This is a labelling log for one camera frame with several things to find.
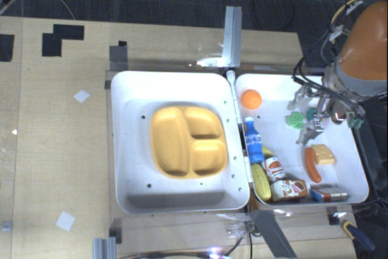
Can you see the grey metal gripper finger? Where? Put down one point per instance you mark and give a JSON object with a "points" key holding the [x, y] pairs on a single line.
{"points": [[298, 99], [312, 131]]}

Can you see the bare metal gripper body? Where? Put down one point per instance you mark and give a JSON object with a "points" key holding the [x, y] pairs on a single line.
{"points": [[336, 100]]}

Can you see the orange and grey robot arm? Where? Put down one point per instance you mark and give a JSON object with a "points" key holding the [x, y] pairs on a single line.
{"points": [[365, 39]]}

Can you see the teal small round toy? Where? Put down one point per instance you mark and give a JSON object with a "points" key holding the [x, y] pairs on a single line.
{"points": [[310, 114]]}

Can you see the green broccoli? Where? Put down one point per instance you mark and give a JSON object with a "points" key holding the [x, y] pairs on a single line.
{"points": [[294, 120]]}

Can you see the yellow cheese wedge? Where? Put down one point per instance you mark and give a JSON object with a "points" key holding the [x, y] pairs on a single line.
{"points": [[323, 155]]}

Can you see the orange sausage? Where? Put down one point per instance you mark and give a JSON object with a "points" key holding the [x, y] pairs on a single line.
{"points": [[311, 164]]}

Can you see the white plastic tray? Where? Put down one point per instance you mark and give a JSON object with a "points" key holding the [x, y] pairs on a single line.
{"points": [[342, 157], [133, 142]]}

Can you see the orange toy fruit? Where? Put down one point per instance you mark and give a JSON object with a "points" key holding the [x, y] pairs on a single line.
{"points": [[252, 99]]}

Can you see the yellow banana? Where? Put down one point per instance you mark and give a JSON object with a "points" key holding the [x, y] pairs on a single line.
{"points": [[267, 151]]}

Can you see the red and white can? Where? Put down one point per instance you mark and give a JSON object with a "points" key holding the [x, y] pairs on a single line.
{"points": [[274, 169]]}

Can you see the blue plastic bottle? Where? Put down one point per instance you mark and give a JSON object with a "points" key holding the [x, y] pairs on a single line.
{"points": [[254, 142]]}

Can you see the brown and white carton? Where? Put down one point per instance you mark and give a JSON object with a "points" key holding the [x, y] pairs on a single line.
{"points": [[288, 190]]}

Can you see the blue red white packet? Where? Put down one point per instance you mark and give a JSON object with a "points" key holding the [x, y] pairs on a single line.
{"points": [[329, 194]]}

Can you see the yellow corn cob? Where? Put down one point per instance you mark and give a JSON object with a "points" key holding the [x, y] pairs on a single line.
{"points": [[261, 182]]}

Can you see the yellow divided plate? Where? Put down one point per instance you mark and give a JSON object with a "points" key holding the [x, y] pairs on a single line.
{"points": [[172, 142]]}

